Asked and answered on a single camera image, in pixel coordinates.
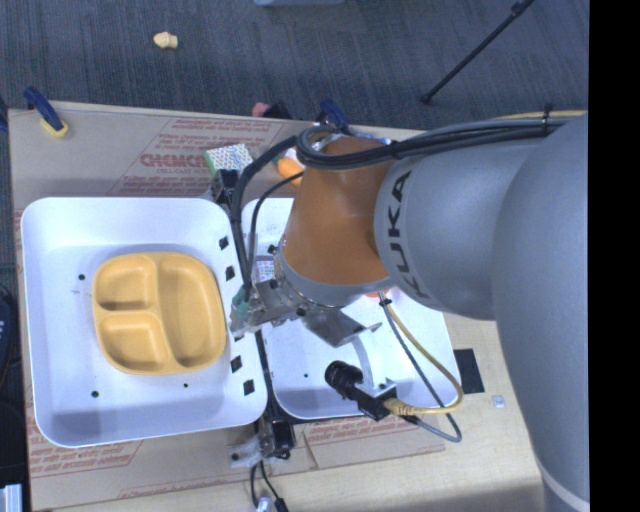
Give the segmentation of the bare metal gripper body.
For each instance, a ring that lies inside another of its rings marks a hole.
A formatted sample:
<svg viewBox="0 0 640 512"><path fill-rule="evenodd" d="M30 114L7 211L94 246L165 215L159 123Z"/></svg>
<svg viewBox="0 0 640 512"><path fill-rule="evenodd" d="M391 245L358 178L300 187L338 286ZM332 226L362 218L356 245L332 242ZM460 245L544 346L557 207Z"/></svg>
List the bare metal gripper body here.
<svg viewBox="0 0 640 512"><path fill-rule="evenodd" d="M242 278L231 305L233 335L255 332L266 323L279 326L299 320L332 347L345 345L366 330L343 309L362 296L383 289L381 280L355 285L327 284L282 272L258 283L253 283L248 273Z"/></svg>

